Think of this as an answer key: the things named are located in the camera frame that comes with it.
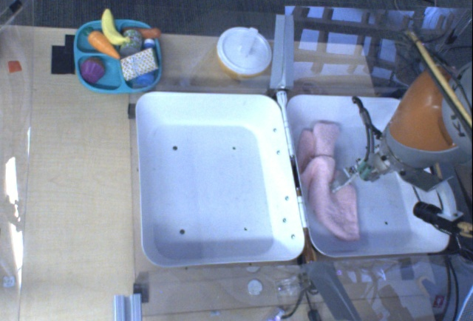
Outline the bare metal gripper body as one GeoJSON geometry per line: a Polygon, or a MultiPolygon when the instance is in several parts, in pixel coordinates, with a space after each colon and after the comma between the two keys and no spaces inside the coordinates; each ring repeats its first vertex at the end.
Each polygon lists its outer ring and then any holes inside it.
{"type": "Polygon", "coordinates": [[[403,166],[392,156],[373,154],[356,164],[356,173],[364,181],[374,182],[384,175],[402,171],[403,166]]]}

